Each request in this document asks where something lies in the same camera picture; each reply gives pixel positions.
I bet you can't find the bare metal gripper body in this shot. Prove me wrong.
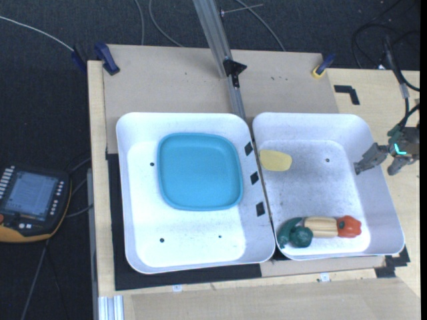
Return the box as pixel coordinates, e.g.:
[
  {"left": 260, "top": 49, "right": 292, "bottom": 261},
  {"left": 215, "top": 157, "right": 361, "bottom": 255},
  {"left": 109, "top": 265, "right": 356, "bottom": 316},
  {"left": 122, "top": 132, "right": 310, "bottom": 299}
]
[{"left": 388, "top": 127, "right": 420, "bottom": 159}]

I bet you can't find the white plastic tray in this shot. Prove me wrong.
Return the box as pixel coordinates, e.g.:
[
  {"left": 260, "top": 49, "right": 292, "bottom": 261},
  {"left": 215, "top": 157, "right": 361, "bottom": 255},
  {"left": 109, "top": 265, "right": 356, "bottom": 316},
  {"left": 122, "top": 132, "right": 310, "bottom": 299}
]
[
  {"left": 252, "top": 111, "right": 406, "bottom": 262},
  {"left": 115, "top": 111, "right": 277, "bottom": 275}
]

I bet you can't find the orange bell pepper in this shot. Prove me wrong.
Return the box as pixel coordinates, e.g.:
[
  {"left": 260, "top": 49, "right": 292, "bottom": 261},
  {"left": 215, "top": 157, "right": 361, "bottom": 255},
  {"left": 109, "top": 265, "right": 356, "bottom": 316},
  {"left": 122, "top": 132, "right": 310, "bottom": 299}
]
[{"left": 336, "top": 215, "right": 363, "bottom": 239}]

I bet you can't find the beige corn cob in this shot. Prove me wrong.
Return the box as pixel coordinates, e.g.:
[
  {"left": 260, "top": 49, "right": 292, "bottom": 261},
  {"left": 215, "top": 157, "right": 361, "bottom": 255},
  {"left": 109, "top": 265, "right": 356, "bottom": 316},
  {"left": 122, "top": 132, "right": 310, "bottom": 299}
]
[{"left": 303, "top": 215, "right": 339, "bottom": 239}]

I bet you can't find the yellow flat oval piece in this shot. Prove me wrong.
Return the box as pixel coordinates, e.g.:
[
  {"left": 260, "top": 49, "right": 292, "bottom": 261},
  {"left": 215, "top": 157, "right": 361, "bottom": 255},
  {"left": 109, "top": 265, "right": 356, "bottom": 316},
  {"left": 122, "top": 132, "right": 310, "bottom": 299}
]
[{"left": 259, "top": 149, "right": 294, "bottom": 173}]

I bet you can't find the dark green bell pepper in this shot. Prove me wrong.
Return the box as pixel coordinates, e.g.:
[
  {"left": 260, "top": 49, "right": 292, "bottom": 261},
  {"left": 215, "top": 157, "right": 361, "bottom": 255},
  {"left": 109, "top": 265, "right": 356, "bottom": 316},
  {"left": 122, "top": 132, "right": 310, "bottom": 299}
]
[{"left": 288, "top": 225, "right": 314, "bottom": 249}]

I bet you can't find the green chilli pepper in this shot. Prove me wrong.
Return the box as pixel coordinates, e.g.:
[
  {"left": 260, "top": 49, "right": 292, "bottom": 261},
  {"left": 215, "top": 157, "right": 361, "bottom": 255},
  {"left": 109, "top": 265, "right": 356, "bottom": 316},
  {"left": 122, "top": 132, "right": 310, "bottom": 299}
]
[{"left": 276, "top": 217, "right": 304, "bottom": 250}]

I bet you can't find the blue plate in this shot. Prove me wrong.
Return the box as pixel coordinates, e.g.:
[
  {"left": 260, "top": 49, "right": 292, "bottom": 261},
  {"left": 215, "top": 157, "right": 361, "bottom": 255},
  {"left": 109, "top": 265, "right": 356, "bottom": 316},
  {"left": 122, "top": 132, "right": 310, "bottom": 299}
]
[{"left": 156, "top": 131, "right": 244, "bottom": 212}]

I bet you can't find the brown cardboard board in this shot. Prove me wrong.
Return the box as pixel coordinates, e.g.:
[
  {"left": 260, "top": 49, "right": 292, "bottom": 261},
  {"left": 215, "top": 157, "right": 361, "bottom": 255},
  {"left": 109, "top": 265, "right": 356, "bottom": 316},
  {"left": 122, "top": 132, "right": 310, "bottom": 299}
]
[{"left": 102, "top": 43, "right": 386, "bottom": 278}]

